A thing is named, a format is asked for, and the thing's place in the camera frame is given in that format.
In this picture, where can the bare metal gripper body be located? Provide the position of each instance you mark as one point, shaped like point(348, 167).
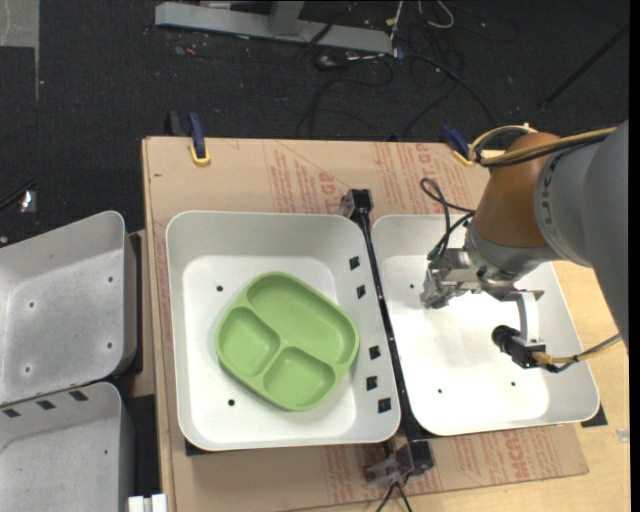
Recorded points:
point(452, 272)

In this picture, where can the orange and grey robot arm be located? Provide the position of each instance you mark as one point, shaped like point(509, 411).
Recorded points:
point(580, 200)

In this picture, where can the thin black rod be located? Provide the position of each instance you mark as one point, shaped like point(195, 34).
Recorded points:
point(387, 320)

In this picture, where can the white plastic tray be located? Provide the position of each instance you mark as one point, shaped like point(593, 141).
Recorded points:
point(65, 310)
point(200, 350)
point(465, 380)
point(60, 455)

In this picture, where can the green divided plate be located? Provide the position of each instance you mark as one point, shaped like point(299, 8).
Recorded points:
point(295, 330)

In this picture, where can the brown cardboard board, red print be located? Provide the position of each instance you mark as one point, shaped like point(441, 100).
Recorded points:
point(280, 170)

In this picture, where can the black computer mouse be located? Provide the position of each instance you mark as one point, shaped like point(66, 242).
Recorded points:
point(331, 60)

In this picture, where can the black cylinder on white bracket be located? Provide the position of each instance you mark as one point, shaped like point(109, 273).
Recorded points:
point(520, 347)

